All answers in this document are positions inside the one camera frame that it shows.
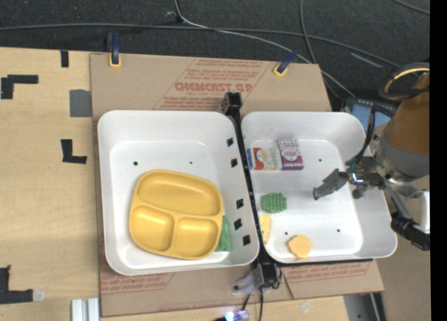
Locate white plastic tray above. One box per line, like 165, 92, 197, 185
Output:
96, 109, 261, 276
240, 110, 399, 264

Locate yellow divided plate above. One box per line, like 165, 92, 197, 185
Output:
128, 169, 225, 261

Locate yellow biscuit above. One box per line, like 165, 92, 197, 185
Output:
287, 234, 313, 259

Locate purple carton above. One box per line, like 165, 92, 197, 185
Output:
276, 137, 305, 172

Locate black block with thin wires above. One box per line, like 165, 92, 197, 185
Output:
257, 262, 282, 290

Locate brown cardboard board red print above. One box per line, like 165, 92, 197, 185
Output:
89, 52, 386, 318

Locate thin black rod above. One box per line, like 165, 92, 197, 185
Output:
230, 105, 269, 267

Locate green grapes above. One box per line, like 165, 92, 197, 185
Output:
260, 191, 288, 215

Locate green textured toy food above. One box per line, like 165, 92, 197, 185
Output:
214, 215, 233, 253

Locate yellow cheese wedge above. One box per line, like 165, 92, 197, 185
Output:
258, 214, 273, 246

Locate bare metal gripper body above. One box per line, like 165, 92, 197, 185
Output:
347, 156, 421, 195

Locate black cylinder on white bracket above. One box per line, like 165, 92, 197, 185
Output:
390, 190, 431, 251

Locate orange and white carton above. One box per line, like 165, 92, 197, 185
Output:
247, 147, 284, 172

